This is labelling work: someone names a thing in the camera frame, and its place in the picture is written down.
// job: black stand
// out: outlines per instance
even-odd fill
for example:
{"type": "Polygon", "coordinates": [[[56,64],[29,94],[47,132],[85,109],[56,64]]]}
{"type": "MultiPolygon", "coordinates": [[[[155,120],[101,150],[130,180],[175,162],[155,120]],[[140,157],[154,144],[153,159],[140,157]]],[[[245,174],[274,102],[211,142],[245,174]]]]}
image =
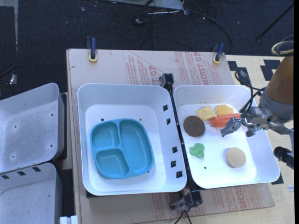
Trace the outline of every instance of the black stand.
{"type": "Polygon", "coordinates": [[[261,41],[262,36],[265,35],[284,15],[286,15],[294,7],[294,2],[270,25],[266,30],[264,30],[260,35],[257,36],[256,40],[261,41]]]}

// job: orange toy carrot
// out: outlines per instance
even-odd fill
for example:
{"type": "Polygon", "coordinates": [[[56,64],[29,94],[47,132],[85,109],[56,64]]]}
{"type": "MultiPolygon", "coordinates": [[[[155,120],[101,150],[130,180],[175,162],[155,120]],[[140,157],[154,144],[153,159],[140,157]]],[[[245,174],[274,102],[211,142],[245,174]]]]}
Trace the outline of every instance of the orange toy carrot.
{"type": "Polygon", "coordinates": [[[224,128],[225,124],[232,118],[240,118],[240,114],[227,114],[218,117],[214,117],[213,120],[210,121],[210,124],[213,125],[215,128],[224,128]]]}

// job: blue plate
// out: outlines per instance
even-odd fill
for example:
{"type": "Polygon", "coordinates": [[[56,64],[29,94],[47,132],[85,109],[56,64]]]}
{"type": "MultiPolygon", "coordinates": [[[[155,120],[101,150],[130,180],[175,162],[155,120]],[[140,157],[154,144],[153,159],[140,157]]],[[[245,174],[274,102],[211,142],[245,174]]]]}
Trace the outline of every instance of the blue plate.
{"type": "Polygon", "coordinates": [[[128,178],[148,172],[153,150],[143,125],[134,119],[115,119],[93,127],[90,135],[98,171],[109,179],[128,178]]]}

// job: beige disc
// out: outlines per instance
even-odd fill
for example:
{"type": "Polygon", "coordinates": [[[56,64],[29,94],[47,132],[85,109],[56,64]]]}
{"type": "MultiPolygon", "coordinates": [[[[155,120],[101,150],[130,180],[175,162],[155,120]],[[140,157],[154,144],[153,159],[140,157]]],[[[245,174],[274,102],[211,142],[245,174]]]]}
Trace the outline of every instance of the beige disc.
{"type": "Polygon", "coordinates": [[[246,155],[241,149],[232,147],[226,153],[226,160],[233,168],[240,168],[246,163],[246,155]]]}

